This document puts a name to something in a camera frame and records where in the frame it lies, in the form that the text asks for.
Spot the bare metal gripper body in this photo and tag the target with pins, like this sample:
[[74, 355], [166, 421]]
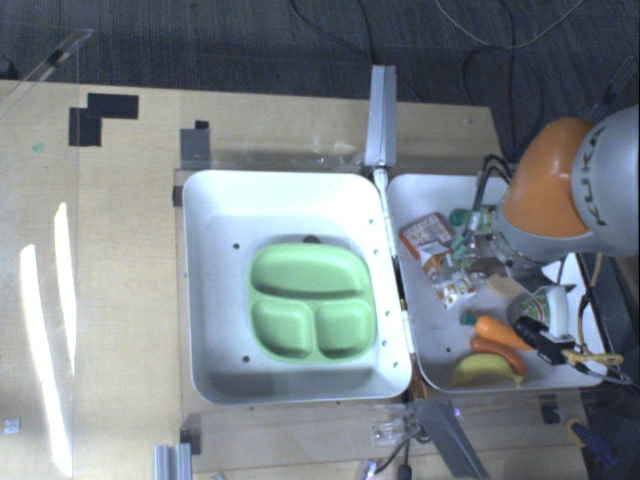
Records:
[[492, 257]]

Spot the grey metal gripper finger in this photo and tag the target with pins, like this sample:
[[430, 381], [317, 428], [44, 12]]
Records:
[[449, 270], [467, 270]]

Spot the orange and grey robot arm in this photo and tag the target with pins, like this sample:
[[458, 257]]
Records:
[[555, 188]]

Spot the orange and white carton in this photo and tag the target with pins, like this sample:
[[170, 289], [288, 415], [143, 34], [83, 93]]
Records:
[[433, 263]]

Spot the white and orange packet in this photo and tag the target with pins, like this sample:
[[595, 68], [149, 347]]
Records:
[[456, 292]]

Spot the tan round biscuit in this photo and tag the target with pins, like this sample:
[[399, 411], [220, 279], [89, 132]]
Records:
[[502, 286]]

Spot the orange patterned carton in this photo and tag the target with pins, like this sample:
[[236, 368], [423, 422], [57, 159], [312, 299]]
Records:
[[425, 228]]

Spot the green bottle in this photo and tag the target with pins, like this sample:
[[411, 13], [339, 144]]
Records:
[[459, 217]]

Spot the white printed can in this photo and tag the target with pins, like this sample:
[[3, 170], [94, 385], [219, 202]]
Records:
[[530, 309]]

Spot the white plastic tray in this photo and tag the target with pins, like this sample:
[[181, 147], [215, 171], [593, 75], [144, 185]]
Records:
[[435, 338], [220, 288]]

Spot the orange carrot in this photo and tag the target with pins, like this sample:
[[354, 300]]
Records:
[[500, 333]]

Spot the red-brown sausage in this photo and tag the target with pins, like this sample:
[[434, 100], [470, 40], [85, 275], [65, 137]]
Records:
[[500, 352]]

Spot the yellow banana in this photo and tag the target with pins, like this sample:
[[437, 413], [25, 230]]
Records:
[[482, 370]]

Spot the green divided plate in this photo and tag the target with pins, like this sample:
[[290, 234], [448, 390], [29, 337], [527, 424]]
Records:
[[310, 273]]

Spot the pale wood board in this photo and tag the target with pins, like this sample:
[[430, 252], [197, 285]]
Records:
[[125, 268]]

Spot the black cylinder on white bracket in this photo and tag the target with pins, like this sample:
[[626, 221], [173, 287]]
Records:
[[542, 339]]

